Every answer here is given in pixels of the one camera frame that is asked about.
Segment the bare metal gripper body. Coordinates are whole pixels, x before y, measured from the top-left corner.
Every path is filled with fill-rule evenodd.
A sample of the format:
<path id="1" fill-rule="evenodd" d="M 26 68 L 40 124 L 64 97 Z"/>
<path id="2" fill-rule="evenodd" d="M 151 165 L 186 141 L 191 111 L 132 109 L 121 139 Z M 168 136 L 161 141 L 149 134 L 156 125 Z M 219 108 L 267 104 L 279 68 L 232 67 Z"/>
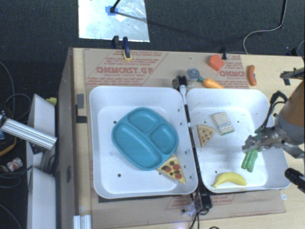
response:
<path id="1" fill-rule="evenodd" d="M 282 148 L 287 144 L 286 140 L 280 135 L 281 129 L 272 127 L 260 127 L 256 130 L 256 141 L 264 147 L 264 150 Z"/>

